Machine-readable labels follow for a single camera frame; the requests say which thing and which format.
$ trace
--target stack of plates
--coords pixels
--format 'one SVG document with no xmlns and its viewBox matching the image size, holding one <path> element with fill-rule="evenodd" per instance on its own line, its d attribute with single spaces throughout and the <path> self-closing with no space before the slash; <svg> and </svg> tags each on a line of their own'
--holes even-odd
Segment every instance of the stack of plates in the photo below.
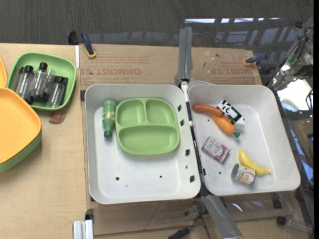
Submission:
<svg viewBox="0 0 319 239">
<path fill-rule="evenodd" d="M 27 157 L 41 142 L 41 121 L 36 112 L 13 90 L 5 88 L 0 59 L 0 172 Z"/>
</svg>

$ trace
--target orange carrot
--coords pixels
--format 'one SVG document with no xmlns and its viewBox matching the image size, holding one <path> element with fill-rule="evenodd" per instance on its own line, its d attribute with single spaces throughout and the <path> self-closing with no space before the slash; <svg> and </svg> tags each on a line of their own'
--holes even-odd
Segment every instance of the orange carrot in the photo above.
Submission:
<svg viewBox="0 0 319 239">
<path fill-rule="evenodd" d="M 235 131 L 234 125 L 229 122 L 224 117 L 217 117 L 215 114 L 210 113 L 210 116 L 216 122 L 216 124 L 222 129 L 226 134 L 234 134 L 236 137 L 239 137 L 240 133 Z"/>
<path fill-rule="evenodd" d="M 222 117 L 222 115 L 223 115 L 223 111 L 219 108 L 214 107 L 214 106 L 193 105 L 192 108 L 195 112 L 210 113 L 210 114 L 214 114 L 217 117 Z"/>
</svg>

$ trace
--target green bottle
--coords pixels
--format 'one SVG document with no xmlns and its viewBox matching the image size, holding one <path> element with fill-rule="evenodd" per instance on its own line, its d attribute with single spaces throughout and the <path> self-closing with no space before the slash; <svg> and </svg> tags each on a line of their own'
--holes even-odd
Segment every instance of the green bottle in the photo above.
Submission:
<svg viewBox="0 0 319 239">
<path fill-rule="evenodd" d="M 111 138 L 112 131 L 115 125 L 115 106 L 116 103 L 113 99 L 106 99 L 103 101 L 103 118 L 102 123 L 104 126 L 104 137 Z"/>
</svg>

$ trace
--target white plastic tray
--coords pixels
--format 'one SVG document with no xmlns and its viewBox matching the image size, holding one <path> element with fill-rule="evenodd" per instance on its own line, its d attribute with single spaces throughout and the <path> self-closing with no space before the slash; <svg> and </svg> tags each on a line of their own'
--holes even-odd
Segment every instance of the white plastic tray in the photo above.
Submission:
<svg viewBox="0 0 319 239">
<path fill-rule="evenodd" d="M 129 98 L 168 101 L 175 109 L 179 124 L 179 146 L 173 152 L 155 156 L 123 152 L 115 132 L 111 139 L 103 137 L 102 102 L 109 98 L 117 104 Z M 200 179 L 196 156 L 184 94 L 178 87 L 96 84 L 85 93 L 85 109 L 89 190 L 94 200 L 101 204 L 119 204 L 190 199 L 198 194 Z M 183 126 L 179 123 L 181 120 L 184 120 Z"/>
<path fill-rule="evenodd" d="M 300 174 L 279 113 L 274 94 L 264 86 L 194 85 L 189 88 L 191 105 L 217 106 L 226 99 L 245 119 L 239 138 L 226 135 L 206 113 L 192 111 L 205 185 L 214 195 L 240 195 L 289 191 L 300 184 Z M 208 136 L 230 149 L 223 163 L 201 150 Z M 243 149 L 257 164 L 271 168 L 271 174 L 257 176 L 251 185 L 231 179 L 231 171 Z"/>
</svg>

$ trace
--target banana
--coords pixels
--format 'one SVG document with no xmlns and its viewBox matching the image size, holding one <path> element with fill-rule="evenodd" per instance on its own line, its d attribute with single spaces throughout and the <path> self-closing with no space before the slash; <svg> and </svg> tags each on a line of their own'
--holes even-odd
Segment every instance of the banana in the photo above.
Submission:
<svg viewBox="0 0 319 239">
<path fill-rule="evenodd" d="M 264 168 L 260 165 L 255 164 L 251 159 L 248 157 L 246 152 L 242 149 L 239 150 L 239 161 L 243 166 L 246 166 L 250 169 L 253 169 L 256 171 L 256 175 L 263 175 L 265 173 L 271 173 L 271 169 Z"/>
</svg>

